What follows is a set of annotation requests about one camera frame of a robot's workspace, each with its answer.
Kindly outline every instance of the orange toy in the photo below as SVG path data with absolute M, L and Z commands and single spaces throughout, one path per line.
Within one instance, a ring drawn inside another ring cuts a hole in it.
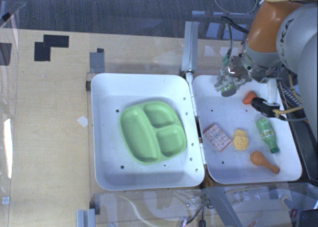
M 257 166 L 269 168 L 275 174 L 279 173 L 279 167 L 270 164 L 270 162 L 260 151 L 254 151 L 252 154 L 250 154 L 250 161 Z
M 252 103 L 252 100 L 257 97 L 257 95 L 253 92 L 253 91 L 250 91 L 247 96 L 244 98 L 243 100 L 243 103 L 244 104 L 251 104 Z

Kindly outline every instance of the transparent plastic sheet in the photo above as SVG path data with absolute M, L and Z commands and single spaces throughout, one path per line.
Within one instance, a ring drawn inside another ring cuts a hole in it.
M 0 226 L 8 225 L 15 101 L 19 50 L 19 9 L 23 3 L 0 6 Z
M 224 197 L 216 200 L 211 192 Z M 202 220 L 212 227 L 302 226 L 317 208 L 318 188 L 282 183 L 117 192 L 95 194 L 94 203 L 97 227 L 197 227 Z

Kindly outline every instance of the wooden surface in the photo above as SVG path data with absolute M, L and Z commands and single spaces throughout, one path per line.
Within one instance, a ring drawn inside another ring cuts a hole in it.
M 50 62 L 35 62 L 34 42 L 43 42 L 44 34 L 69 35 L 70 44 L 51 48 Z M 200 40 L 197 74 L 217 74 L 227 46 L 226 41 Z M 10 227 L 73 227 L 76 211 L 88 209 L 88 127 L 77 119 L 88 117 L 85 82 L 89 53 L 97 48 L 105 49 L 107 72 L 178 74 L 183 40 L 20 30 Z M 120 219 L 125 210 L 117 208 L 117 214 Z M 159 220 L 154 224 L 164 226 Z

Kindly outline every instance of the green soda bottle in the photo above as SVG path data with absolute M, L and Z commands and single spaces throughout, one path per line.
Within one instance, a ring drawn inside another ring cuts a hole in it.
M 271 128 L 268 120 L 266 118 L 261 118 L 256 122 L 257 128 L 263 141 L 269 146 L 271 153 L 277 153 L 279 151 L 275 141 L 275 133 Z

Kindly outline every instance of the metal bracket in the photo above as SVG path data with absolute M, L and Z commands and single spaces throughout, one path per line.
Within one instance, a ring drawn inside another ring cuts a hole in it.
M 95 209 L 77 210 L 76 212 L 77 227 L 95 227 Z
M 181 72 L 193 72 L 198 69 L 198 27 L 199 22 L 196 21 L 185 23 Z

